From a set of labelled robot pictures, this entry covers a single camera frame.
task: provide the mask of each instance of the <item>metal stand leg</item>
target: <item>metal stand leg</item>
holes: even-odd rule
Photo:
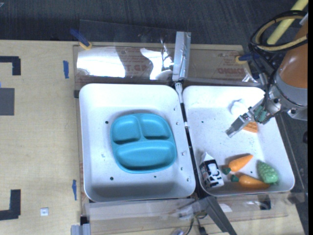
[[[209,196],[205,199],[207,200],[207,207],[205,208],[205,211],[221,229],[221,231],[223,233],[229,233],[230,235],[237,235],[216,198]]]

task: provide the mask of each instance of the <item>gray carpet floor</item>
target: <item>gray carpet floor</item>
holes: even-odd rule
[[[291,9],[297,0],[0,0],[0,39],[75,40],[70,28],[82,20],[191,31],[194,44],[242,45],[267,20]],[[307,121],[282,114],[280,128],[292,162],[294,192],[308,193]],[[308,194],[296,204],[309,234]]]

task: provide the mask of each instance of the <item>yellow cable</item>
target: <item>yellow cable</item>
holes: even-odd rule
[[[298,16],[298,15],[295,15],[295,16],[286,16],[286,17],[281,17],[281,18],[278,18],[276,20],[272,20],[270,22],[268,22],[267,24],[265,24],[259,31],[258,33],[256,34],[255,36],[255,42],[257,44],[260,43],[260,37],[261,35],[264,33],[264,31],[266,31],[271,25],[275,24],[275,23],[278,23],[280,21],[283,21],[283,20],[295,20],[295,19],[302,19],[303,17],[302,16]]]
[[[262,49],[262,50],[268,50],[268,51],[283,50],[283,49],[287,49],[289,47],[292,47],[294,45],[297,45],[297,44],[299,44],[299,43],[301,43],[307,39],[308,39],[307,36],[304,36],[304,37],[300,37],[297,40],[292,41],[292,42],[287,43],[287,44],[284,44],[284,45],[280,45],[280,46],[261,46],[261,45],[258,45],[258,48]]]
[[[298,0],[294,6],[291,8],[291,10],[303,10],[305,6],[309,3],[309,0]],[[273,31],[271,36],[268,38],[267,43],[269,45],[274,45],[277,43],[277,41],[281,38],[281,36],[286,32],[286,30],[289,28],[289,26],[292,24],[294,19],[288,19],[282,21],[278,27]]]

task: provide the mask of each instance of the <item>small milk carton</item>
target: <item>small milk carton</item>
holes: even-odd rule
[[[205,154],[203,162],[200,164],[200,171],[206,190],[224,185],[222,174],[217,166],[215,159],[207,153]]]

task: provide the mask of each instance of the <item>toy carrot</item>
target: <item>toy carrot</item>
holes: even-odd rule
[[[228,167],[223,168],[222,171],[225,175],[227,175],[231,171],[239,171],[242,167],[244,167],[251,159],[253,158],[253,155],[246,155],[241,158],[237,158],[232,160]]]
[[[230,180],[232,182],[239,182],[239,184],[245,188],[266,189],[270,186],[270,184],[266,184],[263,181],[252,178],[248,175],[242,175],[240,177],[232,175]]]

